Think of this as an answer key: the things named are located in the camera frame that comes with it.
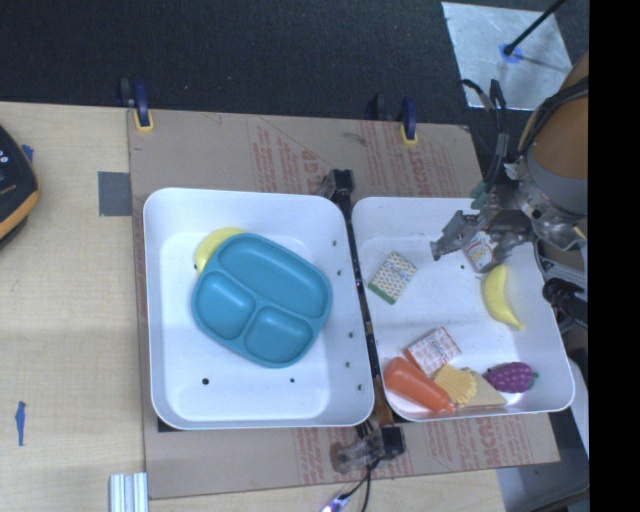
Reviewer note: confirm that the yellow ridged toy food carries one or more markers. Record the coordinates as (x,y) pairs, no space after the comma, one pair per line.
(456,382)

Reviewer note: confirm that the white plastic tray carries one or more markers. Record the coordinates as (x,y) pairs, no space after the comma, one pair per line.
(440,310)
(240,395)

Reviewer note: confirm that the small white printed carton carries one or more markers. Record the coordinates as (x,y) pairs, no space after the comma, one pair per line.
(480,252)

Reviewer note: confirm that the thin black and white rod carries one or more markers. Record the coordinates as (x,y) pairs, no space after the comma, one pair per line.
(361,300)

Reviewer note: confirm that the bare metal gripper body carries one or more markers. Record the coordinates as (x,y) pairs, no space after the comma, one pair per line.
(507,222)

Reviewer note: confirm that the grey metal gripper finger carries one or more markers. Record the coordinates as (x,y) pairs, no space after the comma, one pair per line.
(507,247)
(450,237)

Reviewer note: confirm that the orange bottle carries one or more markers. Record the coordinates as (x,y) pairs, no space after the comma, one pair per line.
(415,385)

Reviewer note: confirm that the yellow rounded toy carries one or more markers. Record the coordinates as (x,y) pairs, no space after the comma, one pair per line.
(210,245)

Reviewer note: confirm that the green and white carton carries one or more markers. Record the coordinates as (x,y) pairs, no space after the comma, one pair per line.
(392,277)

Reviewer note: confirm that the yellow banana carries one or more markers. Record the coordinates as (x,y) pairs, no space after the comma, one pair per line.
(497,295)

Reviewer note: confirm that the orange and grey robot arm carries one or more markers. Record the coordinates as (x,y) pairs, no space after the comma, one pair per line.
(560,135)

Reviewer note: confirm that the orange and white carton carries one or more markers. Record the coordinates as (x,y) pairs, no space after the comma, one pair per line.
(434,350)

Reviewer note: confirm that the black cylinder on white bracket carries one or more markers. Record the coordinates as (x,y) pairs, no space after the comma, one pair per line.
(565,295)

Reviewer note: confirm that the purple grapes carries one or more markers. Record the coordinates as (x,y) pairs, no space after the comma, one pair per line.
(510,377)

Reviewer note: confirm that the blue divided plate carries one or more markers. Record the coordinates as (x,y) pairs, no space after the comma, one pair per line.
(260,300)

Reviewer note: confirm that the beige bread slice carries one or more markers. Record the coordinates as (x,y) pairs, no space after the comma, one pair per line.
(490,397)

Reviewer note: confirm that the brown cardboard board red print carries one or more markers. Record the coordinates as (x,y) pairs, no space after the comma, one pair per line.
(225,150)

